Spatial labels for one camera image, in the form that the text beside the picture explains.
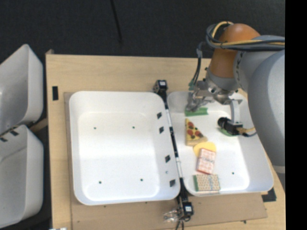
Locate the yellow flat round slice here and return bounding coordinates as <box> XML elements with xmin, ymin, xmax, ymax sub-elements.
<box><xmin>193</xmin><ymin>141</ymin><xmax>217</xmax><ymax>157</ymax></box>

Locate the white plastic tray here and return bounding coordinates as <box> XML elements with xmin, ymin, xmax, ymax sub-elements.
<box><xmin>69</xmin><ymin>91</ymin><xmax>181</xmax><ymax>206</ymax></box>
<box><xmin>166</xmin><ymin>91</ymin><xmax>275</xmax><ymax>197</ymax></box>

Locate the toy pizza slice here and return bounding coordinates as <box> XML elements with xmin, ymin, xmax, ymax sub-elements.
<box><xmin>184</xmin><ymin>117</ymin><xmax>208</xmax><ymax>147</ymax></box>

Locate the thin black and white rod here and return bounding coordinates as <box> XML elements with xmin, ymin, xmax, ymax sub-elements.
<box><xmin>159</xmin><ymin>90</ymin><xmax>190</xmax><ymax>207</ymax></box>

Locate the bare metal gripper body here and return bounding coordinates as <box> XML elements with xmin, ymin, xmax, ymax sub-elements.
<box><xmin>191</xmin><ymin>80</ymin><xmax>235</xmax><ymax>104</ymax></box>

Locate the green flat piece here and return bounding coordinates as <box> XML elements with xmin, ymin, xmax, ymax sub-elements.
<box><xmin>220</xmin><ymin>127</ymin><xmax>237</xmax><ymax>137</ymax></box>

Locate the green and white patterned carton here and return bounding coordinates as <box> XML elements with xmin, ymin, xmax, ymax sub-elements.
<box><xmin>192</xmin><ymin>174</ymin><xmax>222</xmax><ymax>194</ymax></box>

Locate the black cylinder on white bracket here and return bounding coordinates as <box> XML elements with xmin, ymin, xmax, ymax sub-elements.
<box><xmin>217</xmin><ymin>99</ymin><xmax>244</xmax><ymax>136</ymax></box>

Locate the green flat block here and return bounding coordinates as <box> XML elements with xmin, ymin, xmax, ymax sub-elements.
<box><xmin>184</xmin><ymin>107</ymin><xmax>209</xmax><ymax>117</ymax></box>

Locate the black block with thin wires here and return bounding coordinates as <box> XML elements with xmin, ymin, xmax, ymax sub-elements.
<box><xmin>153</xmin><ymin>79</ymin><xmax>169</xmax><ymax>93</ymax></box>
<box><xmin>181</xmin><ymin>201</ymin><xmax>195</xmax><ymax>217</ymax></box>

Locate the pink and white carton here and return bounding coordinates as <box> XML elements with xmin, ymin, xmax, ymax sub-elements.
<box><xmin>196</xmin><ymin>148</ymin><xmax>217</xmax><ymax>175</ymax></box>

